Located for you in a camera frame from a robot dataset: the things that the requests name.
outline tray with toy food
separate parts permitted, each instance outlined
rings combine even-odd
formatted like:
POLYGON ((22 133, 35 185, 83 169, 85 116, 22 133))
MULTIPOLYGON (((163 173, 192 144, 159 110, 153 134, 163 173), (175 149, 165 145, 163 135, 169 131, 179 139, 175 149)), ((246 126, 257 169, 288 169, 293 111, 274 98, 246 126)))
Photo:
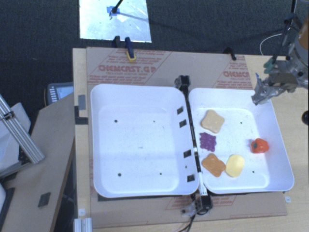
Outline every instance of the tray with toy food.
POLYGON ((108 198, 188 195, 199 185, 217 194, 289 190, 294 177, 272 104, 255 106, 251 95, 195 88, 189 104, 174 87, 95 86, 95 189, 108 198))

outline toy food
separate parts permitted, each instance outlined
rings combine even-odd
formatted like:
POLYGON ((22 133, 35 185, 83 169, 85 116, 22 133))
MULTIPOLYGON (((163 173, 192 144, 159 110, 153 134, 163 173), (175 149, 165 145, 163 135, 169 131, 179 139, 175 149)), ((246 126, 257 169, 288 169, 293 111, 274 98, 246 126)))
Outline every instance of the toy food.
POLYGON ((267 141, 257 138, 251 143, 251 149, 253 153, 264 153, 269 150, 267 141))
POLYGON ((202 149, 210 150, 214 152, 214 147, 217 144, 216 136, 212 136, 206 132, 200 133, 200 147, 202 149))
POLYGON ((213 133, 218 133, 224 123, 224 118, 218 115, 214 110, 208 110, 206 116, 201 122, 204 129, 210 130, 213 133))
POLYGON ((238 177, 245 165, 245 159, 241 155, 231 155, 226 163, 225 172, 231 177, 238 177))
POLYGON ((219 160, 213 153, 208 154, 208 156, 202 161, 202 165, 215 177, 219 177, 225 170, 225 164, 223 161, 219 160))

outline red object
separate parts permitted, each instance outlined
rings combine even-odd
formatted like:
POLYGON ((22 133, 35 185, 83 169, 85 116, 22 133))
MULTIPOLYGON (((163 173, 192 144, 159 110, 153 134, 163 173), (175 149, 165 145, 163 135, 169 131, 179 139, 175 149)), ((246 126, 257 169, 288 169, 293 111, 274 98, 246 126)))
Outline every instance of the red object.
POLYGON ((269 150, 268 142, 257 138, 251 143, 251 149, 253 153, 264 153, 269 150))

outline empty white tray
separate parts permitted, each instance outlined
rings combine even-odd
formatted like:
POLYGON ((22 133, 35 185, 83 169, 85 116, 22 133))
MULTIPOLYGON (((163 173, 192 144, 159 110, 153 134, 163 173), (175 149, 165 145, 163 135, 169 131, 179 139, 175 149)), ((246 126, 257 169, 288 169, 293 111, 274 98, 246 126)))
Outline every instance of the empty white tray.
POLYGON ((201 166, 203 182, 214 193, 286 191, 293 187, 294 177, 272 103, 256 106, 251 99, 253 94, 251 90, 214 88, 196 88, 189 94, 200 161, 211 153, 200 148, 203 132, 216 136, 214 154, 225 164, 232 154, 245 158, 244 168, 236 178, 225 172, 215 177, 201 166), (209 109, 225 118, 217 134, 200 125, 209 109), (251 142, 256 138, 266 140, 269 151, 252 153, 251 142))
POLYGON ((91 91, 91 112, 94 186, 100 195, 196 191, 193 143, 179 90, 102 84, 91 91))

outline purple object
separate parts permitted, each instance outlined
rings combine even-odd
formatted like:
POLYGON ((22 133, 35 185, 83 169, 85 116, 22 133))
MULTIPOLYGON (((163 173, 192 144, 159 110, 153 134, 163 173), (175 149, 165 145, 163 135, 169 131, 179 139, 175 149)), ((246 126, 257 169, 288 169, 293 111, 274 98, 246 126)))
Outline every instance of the purple object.
POLYGON ((210 134, 203 132, 200 133, 200 147, 202 149, 210 150, 211 152, 214 152, 214 147, 217 144, 216 142, 216 136, 211 136, 210 134))

